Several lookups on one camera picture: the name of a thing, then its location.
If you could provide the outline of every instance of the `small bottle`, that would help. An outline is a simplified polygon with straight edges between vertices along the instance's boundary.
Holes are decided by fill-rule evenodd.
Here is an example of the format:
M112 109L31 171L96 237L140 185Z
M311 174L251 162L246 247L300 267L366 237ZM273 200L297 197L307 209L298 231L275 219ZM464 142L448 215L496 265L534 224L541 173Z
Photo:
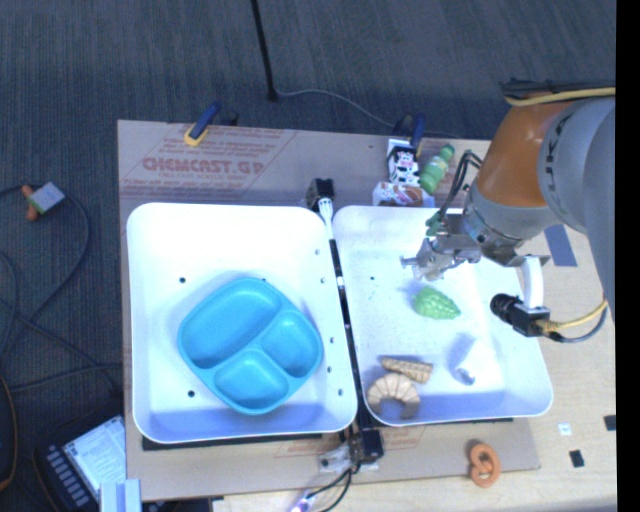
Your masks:
M432 156L422 168L420 173L420 187L429 195L433 194L449 168L449 160L455 150L451 144L446 144L440 149L438 155Z

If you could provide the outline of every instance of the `small orange object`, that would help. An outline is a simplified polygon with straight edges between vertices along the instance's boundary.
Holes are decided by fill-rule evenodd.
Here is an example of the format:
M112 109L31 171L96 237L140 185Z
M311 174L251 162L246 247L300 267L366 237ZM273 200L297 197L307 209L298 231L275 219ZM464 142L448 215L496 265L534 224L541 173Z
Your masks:
M471 448L471 480L478 487L491 487L502 472L500 458L496 451L488 444L479 443Z
M33 188L29 185L22 185L20 190L22 190L22 195L26 198L29 198L33 194ZM36 220L38 218L38 210L36 210L36 207L31 203L28 203L28 205L27 220Z

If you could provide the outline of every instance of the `gray carpet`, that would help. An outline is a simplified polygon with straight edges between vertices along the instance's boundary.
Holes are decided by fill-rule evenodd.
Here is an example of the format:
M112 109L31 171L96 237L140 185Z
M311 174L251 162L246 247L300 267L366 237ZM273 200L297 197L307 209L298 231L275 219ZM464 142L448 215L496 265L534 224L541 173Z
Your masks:
M0 510L47 510L27 457L39 436L109 395L88 372L121 358L116 121L187 122L213 99L241 126L386 135L423 111L427 133L489 139L507 111L500 83L615 80L614 0L262 0L273 80L249 0L0 2L0 190L53 181L77 199L25 221L0 194L0 251L18 308L62 340L16 321L0 367L15 390L22 454ZM86 253L68 282L37 308ZM0 262L0 299L14 283ZM10 320L0 307L0 333ZM109 370L116 389L119 370Z

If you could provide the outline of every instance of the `pretzel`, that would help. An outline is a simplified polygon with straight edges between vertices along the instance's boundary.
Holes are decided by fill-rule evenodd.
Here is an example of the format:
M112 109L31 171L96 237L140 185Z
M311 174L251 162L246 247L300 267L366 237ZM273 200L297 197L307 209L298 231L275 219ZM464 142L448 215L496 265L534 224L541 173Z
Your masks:
M488 444L479 443L471 448L469 460L472 464L470 477L478 487L491 487L502 472L500 458Z

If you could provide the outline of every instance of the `blue divided plate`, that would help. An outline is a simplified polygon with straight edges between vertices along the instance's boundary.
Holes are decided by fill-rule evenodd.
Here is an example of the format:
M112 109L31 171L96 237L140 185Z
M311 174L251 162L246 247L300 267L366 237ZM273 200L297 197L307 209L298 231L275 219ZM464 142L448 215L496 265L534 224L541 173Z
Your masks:
M221 400L244 414L272 411L316 370L322 339L279 290L261 279L220 287L182 321L178 350Z

